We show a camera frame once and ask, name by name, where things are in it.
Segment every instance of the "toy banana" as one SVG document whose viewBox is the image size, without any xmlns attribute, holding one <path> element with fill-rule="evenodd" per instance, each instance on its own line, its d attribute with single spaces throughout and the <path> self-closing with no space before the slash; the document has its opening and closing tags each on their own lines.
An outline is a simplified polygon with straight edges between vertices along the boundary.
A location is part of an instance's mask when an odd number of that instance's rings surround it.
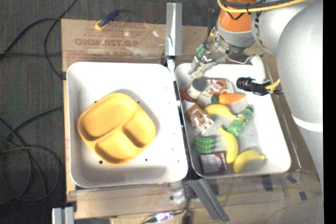
<svg viewBox="0 0 336 224">
<path fill-rule="evenodd" d="M 237 139 L 232 133 L 225 131 L 222 127 L 220 127 L 219 130 L 223 134 L 225 143 L 227 145 L 226 163 L 233 163 L 238 155 Z"/>
<path fill-rule="evenodd" d="M 233 115 L 228 106 L 224 104 L 210 104 L 205 109 L 204 112 L 211 118 L 213 115 L 224 115 L 235 119 L 235 115 Z"/>
<path fill-rule="evenodd" d="M 263 160 L 265 159 L 265 156 L 260 155 L 258 152 L 254 150 L 246 150 L 246 151 L 241 152 L 233 163 L 234 172 L 239 173 L 243 169 L 246 163 L 252 160 L 255 160 L 255 159 Z"/>
</svg>

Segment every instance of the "toy carrot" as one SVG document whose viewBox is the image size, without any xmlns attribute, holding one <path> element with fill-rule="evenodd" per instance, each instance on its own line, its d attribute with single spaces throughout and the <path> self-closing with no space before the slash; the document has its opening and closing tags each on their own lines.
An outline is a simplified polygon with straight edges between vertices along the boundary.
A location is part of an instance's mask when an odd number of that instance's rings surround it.
<svg viewBox="0 0 336 224">
<path fill-rule="evenodd" d="M 212 96 L 211 102 L 212 103 L 220 103 L 220 104 L 231 104 L 236 102 L 242 98 L 244 98 L 244 94 L 239 93 L 222 93 L 218 97 Z"/>
</svg>

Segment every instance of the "green plastic bottle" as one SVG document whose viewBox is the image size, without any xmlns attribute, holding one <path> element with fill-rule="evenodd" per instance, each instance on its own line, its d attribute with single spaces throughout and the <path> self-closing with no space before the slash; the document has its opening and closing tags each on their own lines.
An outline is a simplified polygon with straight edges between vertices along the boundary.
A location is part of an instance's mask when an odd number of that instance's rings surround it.
<svg viewBox="0 0 336 224">
<path fill-rule="evenodd" d="M 238 137 L 242 130 L 244 129 L 246 123 L 249 121 L 253 114 L 253 109 L 248 106 L 243 110 L 242 113 L 238 114 L 236 118 L 227 128 L 227 131 L 232 133 L 235 137 Z"/>
</svg>

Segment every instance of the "yellow tray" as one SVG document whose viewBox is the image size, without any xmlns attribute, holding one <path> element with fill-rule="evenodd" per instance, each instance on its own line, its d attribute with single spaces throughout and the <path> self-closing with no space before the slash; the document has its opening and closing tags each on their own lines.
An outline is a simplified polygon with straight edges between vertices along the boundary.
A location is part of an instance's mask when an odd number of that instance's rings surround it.
<svg viewBox="0 0 336 224">
<path fill-rule="evenodd" d="M 77 122 L 84 142 L 107 164 L 118 166 L 144 151 L 155 125 L 134 99 L 112 93 L 87 108 Z"/>
</svg>

